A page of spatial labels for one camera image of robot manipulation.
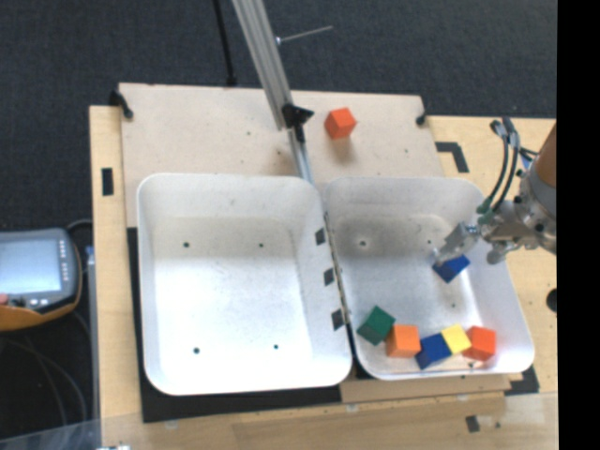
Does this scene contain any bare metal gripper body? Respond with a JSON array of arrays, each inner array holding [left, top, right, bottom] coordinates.
[[478, 195, 558, 265]]

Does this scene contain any blue cube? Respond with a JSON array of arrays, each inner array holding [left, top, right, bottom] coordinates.
[[414, 333, 453, 371], [431, 253, 472, 284]]

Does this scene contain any white plastic tray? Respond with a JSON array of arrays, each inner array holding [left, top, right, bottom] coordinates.
[[322, 175, 536, 383], [136, 172, 354, 397]]

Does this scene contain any yellow cube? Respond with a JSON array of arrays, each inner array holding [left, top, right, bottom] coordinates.
[[441, 323, 473, 356]]

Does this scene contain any orange cube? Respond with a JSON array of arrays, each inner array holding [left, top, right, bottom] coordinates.
[[384, 323, 422, 359]]

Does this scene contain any green cube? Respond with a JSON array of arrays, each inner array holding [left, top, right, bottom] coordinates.
[[356, 305, 397, 347]]

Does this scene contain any red-orange cube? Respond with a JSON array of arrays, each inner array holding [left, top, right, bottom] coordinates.
[[323, 107, 358, 141], [461, 325, 498, 363]]

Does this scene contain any pale wood board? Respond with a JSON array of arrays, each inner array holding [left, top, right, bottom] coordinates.
[[117, 82, 513, 404]]

